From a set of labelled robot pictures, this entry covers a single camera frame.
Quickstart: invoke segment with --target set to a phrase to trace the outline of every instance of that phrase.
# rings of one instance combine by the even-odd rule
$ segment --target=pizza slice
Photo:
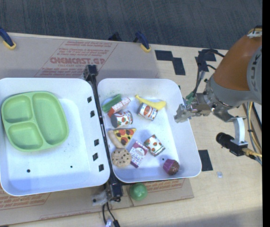
[[[109,130],[108,136],[116,148],[126,148],[136,129]]]

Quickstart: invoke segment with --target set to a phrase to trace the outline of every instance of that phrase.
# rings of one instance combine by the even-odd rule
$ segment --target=robotic hand
[[[219,54],[216,50],[207,50]],[[183,122],[192,116],[207,116],[210,112],[224,122],[233,122],[235,138],[219,133],[218,143],[237,155],[246,153],[247,142],[244,140],[244,118],[234,117],[228,110],[245,102],[261,104],[261,69],[262,69],[262,27],[257,26],[239,39],[223,57],[214,74],[208,80],[203,93],[196,93],[205,68],[198,57],[198,79],[195,89],[180,104],[176,122]]]

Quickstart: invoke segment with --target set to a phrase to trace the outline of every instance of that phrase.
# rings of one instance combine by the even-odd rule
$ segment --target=table
[[[62,44],[54,45],[50,55],[50,51],[43,50],[39,47],[52,47],[53,40],[60,40],[60,37],[40,36],[40,35],[24,35],[9,33],[13,40],[16,40],[17,48],[28,46],[28,53],[22,58],[14,58],[11,56],[7,48],[3,48],[0,38],[0,78],[3,77],[31,77],[33,74],[38,77],[56,76],[60,77],[65,72],[63,70],[54,70],[52,67],[56,58],[56,54],[66,54],[69,58],[72,53],[77,52],[64,51]],[[28,45],[26,40],[31,38],[32,44]],[[91,57],[91,62],[103,67],[111,64],[119,67],[124,64],[122,76],[125,77],[146,77],[146,78],[165,78],[175,81],[181,89],[182,95],[185,97],[189,94],[196,83],[197,65],[195,57],[202,48],[167,46],[151,44],[151,51],[145,53],[141,51],[138,43],[127,42],[111,42],[97,41],[89,39],[64,38],[65,41],[78,43],[93,43],[98,45],[108,45],[103,47],[103,51],[93,51],[92,54],[80,54],[81,57]],[[40,58],[48,58],[45,61],[37,60],[37,50]],[[158,60],[155,51],[171,52],[173,59]],[[215,55],[216,61],[208,61],[210,65],[216,67],[221,61],[221,57]],[[174,70],[173,61],[177,61],[180,65],[182,62],[185,75],[179,67]],[[10,69],[2,64],[14,64]],[[35,63],[40,62],[39,70],[33,71]],[[74,70],[75,77],[79,76],[79,71]],[[212,75],[212,71],[206,73],[206,78]],[[100,78],[115,76],[111,74],[111,69],[100,71]],[[198,89],[202,92],[204,83]],[[238,116],[246,116],[242,106],[230,110],[230,114]],[[236,157],[229,153],[227,149],[221,148],[215,138],[219,132],[224,132],[234,136],[234,125],[232,123],[224,123],[213,115],[192,117],[190,120],[194,137],[198,150],[207,150],[213,170],[202,171],[198,176],[190,178],[190,186],[194,198],[183,198],[181,200],[160,202],[148,204],[132,208],[122,208],[113,206],[112,213],[119,221],[121,226],[128,227],[154,227],[154,226],[231,226],[231,227],[260,227],[263,225],[262,220],[262,167],[261,165],[249,159],[248,157]],[[261,130],[255,128],[258,134],[258,140],[261,142]],[[248,132],[246,132],[246,140],[249,141]],[[104,226],[103,216],[100,211],[84,213],[76,211],[68,214],[69,206],[61,206],[67,210],[67,214],[62,214],[60,218],[52,218],[40,221],[10,224],[10,227],[42,227],[42,226]],[[17,212],[25,213],[27,207],[19,208]]]

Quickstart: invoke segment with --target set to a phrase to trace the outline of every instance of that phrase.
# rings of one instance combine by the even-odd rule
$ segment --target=blue clamp
[[[11,40],[8,33],[2,27],[0,27],[0,36],[3,38],[3,43],[8,49],[15,49],[16,44],[14,43],[14,41]]]
[[[150,52],[151,48],[149,46],[149,42],[146,39],[146,37],[144,36],[144,34],[142,34],[140,31],[135,33],[136,38],[134,39],[133,42],[137,42],[138,40],[142,43],[140,45],[140,47],[145,51],[145,52]]]

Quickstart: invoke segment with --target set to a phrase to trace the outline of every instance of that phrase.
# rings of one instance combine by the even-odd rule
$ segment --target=green plate
[[[1,106],[10,143],[21,151],[37,151],[63,143],[69,126],[58,98],[45,91],[17,94]]]

